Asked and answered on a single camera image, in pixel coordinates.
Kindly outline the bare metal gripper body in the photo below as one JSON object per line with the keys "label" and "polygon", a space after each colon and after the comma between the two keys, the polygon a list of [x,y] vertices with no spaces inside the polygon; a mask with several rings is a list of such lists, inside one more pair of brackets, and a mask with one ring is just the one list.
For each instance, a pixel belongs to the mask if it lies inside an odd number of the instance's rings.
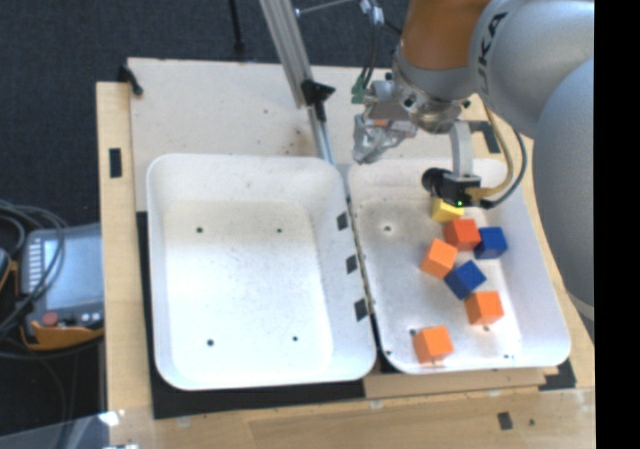
{"label": "bare metal gripper body", "polygon": [[461,100],[443,100],[400,80],[377,80],[363,96],[367,129],[415,134],[444,134],[462,111]]}

